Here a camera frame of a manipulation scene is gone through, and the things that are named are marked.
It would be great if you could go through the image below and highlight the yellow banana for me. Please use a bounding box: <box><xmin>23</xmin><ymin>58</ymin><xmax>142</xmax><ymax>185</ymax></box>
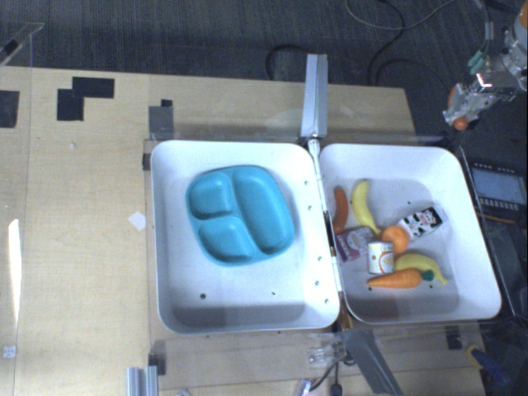
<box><xmin>393</xmin><ymin>252</ymin><xmax>450</xmax><ymax>286</ymax></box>
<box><xmin>350</xmin><ymin>178</ymin><xmax>382</xmax><ymax>237</ymax></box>

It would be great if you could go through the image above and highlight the blue divided plate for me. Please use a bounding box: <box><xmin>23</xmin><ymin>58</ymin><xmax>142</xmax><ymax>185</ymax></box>
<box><xmin>185</xmin><ymin>164</ymin><xmax>298</xmax><ymax>269</ymax></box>

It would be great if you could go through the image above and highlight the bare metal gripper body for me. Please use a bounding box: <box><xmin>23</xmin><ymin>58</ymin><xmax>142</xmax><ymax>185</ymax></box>
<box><xmin>472</xmin><ymin>31</ymin><xmax>528</xmax><ymax>106</ymax></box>

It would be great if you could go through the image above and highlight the white plastic tray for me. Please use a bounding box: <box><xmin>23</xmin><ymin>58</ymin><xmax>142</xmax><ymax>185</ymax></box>
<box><xmin>318</xmin><ymin>143</ymin><xmax>503</xmax><ymax>327</ymax></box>
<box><xmin>149</xmin><ymin>139</ymin><xmax>342</xmax><ymax>336</ymax></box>

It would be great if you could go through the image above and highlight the white and orange can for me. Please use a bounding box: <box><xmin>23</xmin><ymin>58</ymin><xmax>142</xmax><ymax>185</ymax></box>
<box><xmin>366</xmin><ymin>241</ymin><xmax>395</xmax><ymax>276</ymax></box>

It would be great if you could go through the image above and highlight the orange carrot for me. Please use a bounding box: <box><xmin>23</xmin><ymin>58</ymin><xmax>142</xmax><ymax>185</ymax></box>
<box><xmin>366</xmin><ymin>267</ymin><xmax>436</xmax><ymax>290</ymax></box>

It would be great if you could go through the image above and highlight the orange toy fruit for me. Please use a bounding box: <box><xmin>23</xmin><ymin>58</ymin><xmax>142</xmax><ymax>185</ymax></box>
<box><xmin>380</xmin><ymin>224</ymin><xmax>412</xmax><ymax>256</ymax></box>

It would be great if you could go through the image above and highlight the purple packet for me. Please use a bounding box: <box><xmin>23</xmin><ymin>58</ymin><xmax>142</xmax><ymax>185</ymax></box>
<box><xmin>334</xmin><ymin>225</ymin><xmax>376</xmax><ymax>263</ymax></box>

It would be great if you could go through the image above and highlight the orange toy sausage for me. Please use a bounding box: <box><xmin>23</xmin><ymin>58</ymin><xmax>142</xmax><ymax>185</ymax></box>
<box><xmin>332</xmin><ymin>186</ymin><xmax>351</xmax><ymax>236</ymax></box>

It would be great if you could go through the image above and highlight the cow print white carton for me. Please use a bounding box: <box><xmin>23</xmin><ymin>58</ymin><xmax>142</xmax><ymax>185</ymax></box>
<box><xmin>397</xmin><ymin>205</ymin><xmax>448</xmax><ymax>240</ymax></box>

